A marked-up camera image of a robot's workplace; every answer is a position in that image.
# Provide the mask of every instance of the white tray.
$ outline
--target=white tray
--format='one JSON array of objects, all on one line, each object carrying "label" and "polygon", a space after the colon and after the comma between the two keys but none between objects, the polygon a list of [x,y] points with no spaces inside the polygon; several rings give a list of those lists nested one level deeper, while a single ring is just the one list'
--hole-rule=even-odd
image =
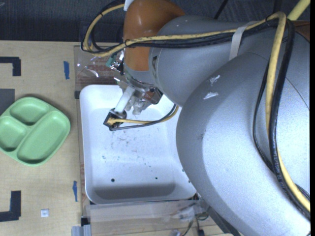
[{"label": "white tray", "polygon": [[[95,204],[182,200],[196,190],[190,183],[176,150],[176,124],[156,125],[111,132],[103,122],[122,96],[118,86],[91,85],[80,93],[85,187]],[[173,103],[163,96],[140,115],[127,118],[156,120]]]}]

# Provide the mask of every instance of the dark background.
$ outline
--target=dark background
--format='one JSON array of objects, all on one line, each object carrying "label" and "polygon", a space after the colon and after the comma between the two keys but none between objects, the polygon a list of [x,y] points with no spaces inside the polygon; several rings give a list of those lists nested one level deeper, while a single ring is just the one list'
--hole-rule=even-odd
[{"label": "dark background", "polygon": [[[0,40],[79,41],[84,28],[113,0],[0,0]],[[172,0],[187,14],[214,17],[223,0]],[[288,14],[299,0],[283,0]],[[230,0],[222,21],[260,20],[273,11],[274,0]],[[310,21],[310,8],[300,17]],[[123,10],[106,15],[96,28],[98,41],[115,42],[124,21]]]}]

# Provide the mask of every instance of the black corner marker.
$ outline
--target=black corner marker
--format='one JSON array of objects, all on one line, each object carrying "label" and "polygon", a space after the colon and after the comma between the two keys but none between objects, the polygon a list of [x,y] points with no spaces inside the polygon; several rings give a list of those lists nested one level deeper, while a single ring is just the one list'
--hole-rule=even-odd
[{"label": "black corner marker", "polygon": [[19,57],[0,57],[0,63],[12,64],[12,76],[21,76],[21,60]]},{"label": "black corner marker", "polygon": [[10,210],[0,212],[0,222],[19,220],[21,217],[21,191],[11,191]]}]

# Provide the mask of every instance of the robotic arm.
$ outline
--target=robotic arm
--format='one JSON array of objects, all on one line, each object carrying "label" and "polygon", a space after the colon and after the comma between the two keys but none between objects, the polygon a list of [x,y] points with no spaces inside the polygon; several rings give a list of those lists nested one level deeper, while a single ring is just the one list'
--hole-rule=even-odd
[{"label": "robotic arm", "polygon": [[[134,0],[124,43],[96,53],[111,56],[124,92],[104,124],[119,129],[121,122],[113,120],[125,119],[125,110],[139,114],[163,94],[181,106],[176,142],[185,172],[205,201],[246,236],[311,230],[310,43],[292,33],[290,22],[279,35],[281,17],[244,26],[185,15],[168,0]],[[277,41],[287,42],[278,66]],[[87,38],[83,47],[92,51]],[[123,61],[115,62],[122,49]]]}]

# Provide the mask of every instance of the yellow tube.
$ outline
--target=yellow tube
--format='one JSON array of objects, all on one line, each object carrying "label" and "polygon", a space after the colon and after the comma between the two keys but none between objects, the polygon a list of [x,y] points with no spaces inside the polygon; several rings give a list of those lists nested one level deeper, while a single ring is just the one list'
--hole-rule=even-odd
[{"label": "yellow tube", "polygon": [[288,19],[297,20],[303,11],[310,5],[311,0],[299,0],[297,5],[293,8],[293,10],[288,15]]}]

